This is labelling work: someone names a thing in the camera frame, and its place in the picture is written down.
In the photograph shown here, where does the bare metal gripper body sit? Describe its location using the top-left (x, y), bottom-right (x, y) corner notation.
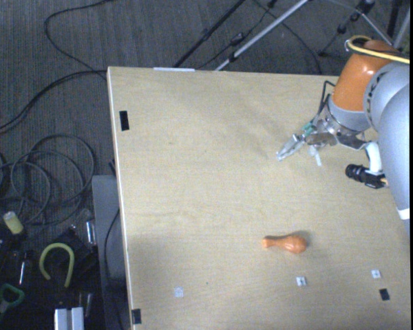
top-left (305, 113), bottom-right (368, 151)

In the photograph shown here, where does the orange toy drumstick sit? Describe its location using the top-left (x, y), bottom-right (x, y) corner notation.
top-left (261, 234), bottom-right (308, 254)

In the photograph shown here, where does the silver tripod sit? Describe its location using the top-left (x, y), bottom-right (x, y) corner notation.
top-left (214, 0), bottom-right (339, 72)

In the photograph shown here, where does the black stand pole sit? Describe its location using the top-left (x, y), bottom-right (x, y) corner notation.
top-left (172, 0), bottom-right (268, 69)

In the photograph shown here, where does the white block pair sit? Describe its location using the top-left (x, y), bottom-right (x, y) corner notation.
top-left (54, 307), bottom-right (85, 330)

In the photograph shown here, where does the pale yellow cylinder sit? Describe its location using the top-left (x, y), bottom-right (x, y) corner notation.
top-left (3, 210), bottom-right (25, 235)

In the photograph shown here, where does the black cylinder on white bracket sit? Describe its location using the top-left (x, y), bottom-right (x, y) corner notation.
top-left (345, 141), bottom-right (389, 190)

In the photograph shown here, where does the yellow-green curved handle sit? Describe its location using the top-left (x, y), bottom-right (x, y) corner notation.
top-left (39, 242), bottom-right (76, 289)

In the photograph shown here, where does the green handled tool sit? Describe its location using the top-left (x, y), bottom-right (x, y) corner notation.
top-left (0, 283), bottom-right (25, 330)

